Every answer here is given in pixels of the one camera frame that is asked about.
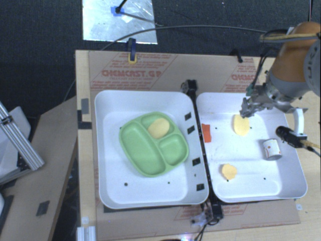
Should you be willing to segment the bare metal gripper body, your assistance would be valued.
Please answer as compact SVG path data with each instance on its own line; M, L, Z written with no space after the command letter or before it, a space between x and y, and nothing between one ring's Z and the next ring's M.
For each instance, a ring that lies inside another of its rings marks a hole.
M255 107L256 112L264 109L276 108L281 112L293 112L291 103L299 97L299 90L296 84L274 84L256 85L250 84L246 88L246 97L243 98L242 107Z

